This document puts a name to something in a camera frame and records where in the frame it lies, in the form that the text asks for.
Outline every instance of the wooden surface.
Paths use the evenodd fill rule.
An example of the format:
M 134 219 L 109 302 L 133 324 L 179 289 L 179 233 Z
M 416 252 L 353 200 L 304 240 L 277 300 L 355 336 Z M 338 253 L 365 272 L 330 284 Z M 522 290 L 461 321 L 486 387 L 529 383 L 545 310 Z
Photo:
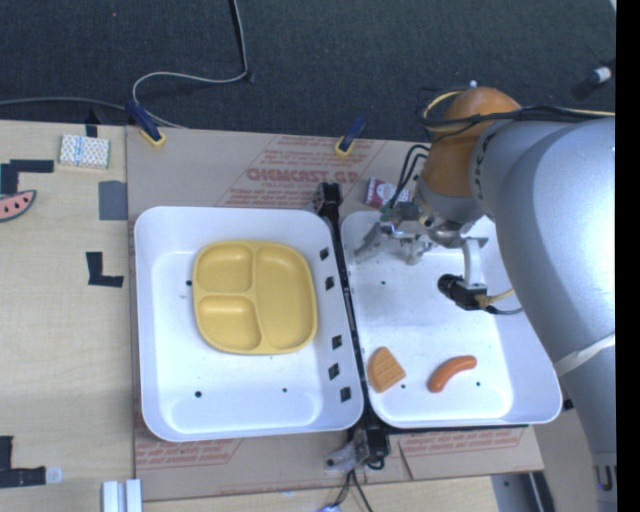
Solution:
M 56 160 L 63 134 L 84 126 L 0 122 L 0 162 Z M 126 221 L 98 217 L 98 183 L 126 179 L 124 129 L 99 127 L 111 141 L 109 169 L 56 164 L 21 173 L 35 188 L 23 216 L 0 223 L 0 435 L 12 435 L 13 467 L 59 467 L 63 481 L 0 489 L 0 510 L 97 511 L 106 480 L 134 477 L 132 366 Z M 85 253 L 104 255 L 104 274 L 122 288 L 89 286 Z M 377 512 L 495 512 L 489 477 L 370 485 Z M 145 503 L 147 511 L 310 511 L 336 490 Z M 364 510 L 355 490 L 344 512 Z

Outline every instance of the blue and yellow clamp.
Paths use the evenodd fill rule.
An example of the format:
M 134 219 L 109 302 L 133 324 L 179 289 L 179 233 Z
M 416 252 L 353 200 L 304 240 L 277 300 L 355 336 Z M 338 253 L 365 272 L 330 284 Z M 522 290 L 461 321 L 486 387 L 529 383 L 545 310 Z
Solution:
M 135 119 L 140 128 L 142 128 L 140 135 L 142 135 L 147 142 L 156 148 L 166 142 L 166 135 L 158 129 L 153 119 L 151 119 L 151 116 L 139 103 L 129 100 L 125 105 L 125 109 Z
M 364 116 L 358 116 L 349 128 L 349 131 L 338 139 L 333 152 L 340 158 L 346 158 L 353 149 L 353 142 L 362 135 L 367 126 L 367 120 Z

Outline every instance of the white strap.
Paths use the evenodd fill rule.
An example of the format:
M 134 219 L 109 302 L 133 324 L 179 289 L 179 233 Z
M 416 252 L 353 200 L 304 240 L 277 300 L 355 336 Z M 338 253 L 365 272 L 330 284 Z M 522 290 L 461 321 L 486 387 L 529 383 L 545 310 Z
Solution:
M 612 332 L 611 334 L 609 334 L 609 336 L 596 341 L 593 345 L 589 345 L 582 350 L 567 354 L 562 359 L 560 359 L 560 361 L 555 363 L 553 367 L 555 368 L 558 377 L 562 377 L 570 371 L 575 370 L 579 366 L 582 366 L 589 359 L 596 356 L 601 350 L 609 347 L 615 347 L 615 345 L 616 333 Z

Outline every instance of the toy watermelon slice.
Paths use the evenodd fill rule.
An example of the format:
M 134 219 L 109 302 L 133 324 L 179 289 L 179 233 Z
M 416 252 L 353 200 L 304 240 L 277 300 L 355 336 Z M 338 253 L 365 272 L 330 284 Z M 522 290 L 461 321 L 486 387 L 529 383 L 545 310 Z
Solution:
M 15 219 L 26 212 L 36 198 L 35 190 L 0 196 L 0 222 Z

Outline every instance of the yellow plate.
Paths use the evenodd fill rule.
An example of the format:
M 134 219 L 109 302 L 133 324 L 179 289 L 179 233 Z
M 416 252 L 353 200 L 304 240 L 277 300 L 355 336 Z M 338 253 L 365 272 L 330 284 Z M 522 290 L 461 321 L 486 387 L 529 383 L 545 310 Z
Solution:
M 280 354 L 316 334 L 318 311 L 309 265 L 274 242 L 233 240 L 202 249 L 193 268 L 198 329 L 214 348 Z

